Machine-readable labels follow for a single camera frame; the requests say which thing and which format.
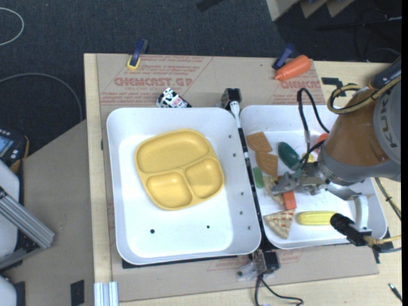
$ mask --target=yellow corn cob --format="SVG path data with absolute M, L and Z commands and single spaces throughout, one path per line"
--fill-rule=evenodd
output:
M 336 212 L 332 211 L 307 211 L 297 215 L 298 222 L 305 226 L 326 226 Z

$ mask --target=black floor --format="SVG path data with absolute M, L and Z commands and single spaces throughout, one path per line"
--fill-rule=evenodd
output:
M 140 36 L 150 54 L 278 57 L 286 43 L 325 61 L 392 62 L 401 53 L 402 21 L 383 20 L 401 16 L 402 0 L 357 0 L 334 18 L 324 6 L 308 19 L 296 4 L 276 22 L 265 0 L 200 8 L 205 1 L 0 0 L 25 24 L 2 45 L 21 22 L 0 10 L 0 127 L 27 135 L 30 153 L 51 142 L 86 117 L 84 53 L 130 54 Z M 317 30 L 350 23 L 361 25 Z

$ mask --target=blue marker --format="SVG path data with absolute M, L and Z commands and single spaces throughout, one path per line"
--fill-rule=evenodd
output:
M 290 57 L 294 49 L 295 46 L 288 43 L 286 45 L 285 51 L 283 51 L 282 55 L 275 61 L 275 63 L 272 65 L 272 68 L 274 70 L 278 70 L 279 68 L 283 67 L 283 65 L 285 65 L 286 59 Z

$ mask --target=yellow plate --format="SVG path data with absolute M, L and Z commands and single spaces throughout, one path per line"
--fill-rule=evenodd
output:
M 210 142 L 192 129 L 145 140 L 135 151 L 135 164 L 148 196 L 165 210 L 202 203 L 224 187 L 224 173 Z

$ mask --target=table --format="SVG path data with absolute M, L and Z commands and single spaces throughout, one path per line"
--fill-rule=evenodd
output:
M 314 62 L 319 78 L 340 78 L 345 84 L 349 82 L 360 85 L 383 69 L 385 64 L 359 62 Z M 85 90 L 87 103 L 87 133 L 89 149 L 89 179 L 91 187 L 92 241 L 94 257 L 95 282 L 112 281 L 110 262 L 110 243 L 108 221 L 106 216 L 106 191 L 103 152 L 101 150 L 101 119 L 99 109 L 98 65 L 96 54 L 84 55 Z M 323 94 L 328 97 L 333 86 L 323 85 Z M 384 180 L 387 190 L 400 205 L 400 183 Z M 391 207 L 382 201 L 391 236 L 401 232 L 401 223 Z M 318 282 L 286 284 L 273 287 L 280 295 L 297 296 L 306 305 L 399 305 L 399 300 L 388 287 L 393 283 L 402 289 L 401 253 L 388 253 L 380 256 L 379 274 L 364 277 L 350 277 Z M 166 305 L 254 305 L 254 289 L 238 289 L 198 295 L 175 296 L 166 298 Z M 283 305 L 284 302 L 272 296 L 265 288 L 259 292 L 262 303 Z M 162 305 L 163 299 L 150 299 L 120 303 L 123 306 Z

